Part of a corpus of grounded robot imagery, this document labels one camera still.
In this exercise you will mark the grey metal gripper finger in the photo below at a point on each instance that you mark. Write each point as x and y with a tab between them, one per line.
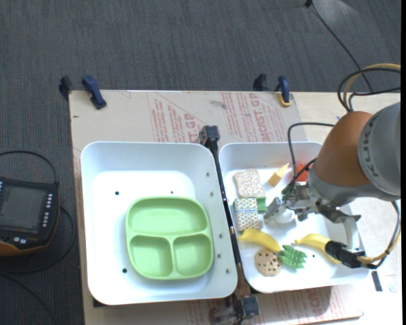
302	216
275	206

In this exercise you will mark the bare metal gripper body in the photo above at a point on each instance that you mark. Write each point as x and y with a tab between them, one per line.
302	198

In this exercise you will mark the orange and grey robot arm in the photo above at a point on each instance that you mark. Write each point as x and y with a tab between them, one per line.
345	151

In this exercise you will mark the small green block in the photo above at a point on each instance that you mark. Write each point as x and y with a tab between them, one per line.
262	204

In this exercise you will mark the white rounded toy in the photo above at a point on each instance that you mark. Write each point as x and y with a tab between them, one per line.
286	220

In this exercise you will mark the orange carrot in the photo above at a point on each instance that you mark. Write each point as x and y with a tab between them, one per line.
301	173

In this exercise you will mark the yellow banana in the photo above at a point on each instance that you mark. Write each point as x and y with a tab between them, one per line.
316	240
260	238

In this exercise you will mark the yellow cheese wedge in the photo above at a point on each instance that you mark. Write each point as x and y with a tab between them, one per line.
276	178

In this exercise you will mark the white and yellow patterned packet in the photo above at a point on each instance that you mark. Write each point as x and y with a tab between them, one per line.
246	215

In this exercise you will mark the tan toast slice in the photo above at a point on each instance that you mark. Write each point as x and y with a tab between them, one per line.
248	183

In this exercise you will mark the green pea pods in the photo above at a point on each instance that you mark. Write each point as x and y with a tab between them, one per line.
292	257

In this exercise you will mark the thin black rod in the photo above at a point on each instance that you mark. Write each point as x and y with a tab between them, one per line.
227	208

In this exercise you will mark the tan biscuit with dots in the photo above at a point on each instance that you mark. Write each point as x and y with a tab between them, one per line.
267	263

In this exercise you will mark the white plastic tray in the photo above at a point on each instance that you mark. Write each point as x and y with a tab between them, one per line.
304	276
108	235

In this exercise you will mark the green divided plate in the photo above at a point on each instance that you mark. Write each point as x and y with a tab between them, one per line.
169	239

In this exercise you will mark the brown cardboard board red print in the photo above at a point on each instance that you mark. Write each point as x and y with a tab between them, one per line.
138	120

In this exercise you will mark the black cylinder on white bracket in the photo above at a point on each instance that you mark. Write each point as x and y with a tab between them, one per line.
343	253

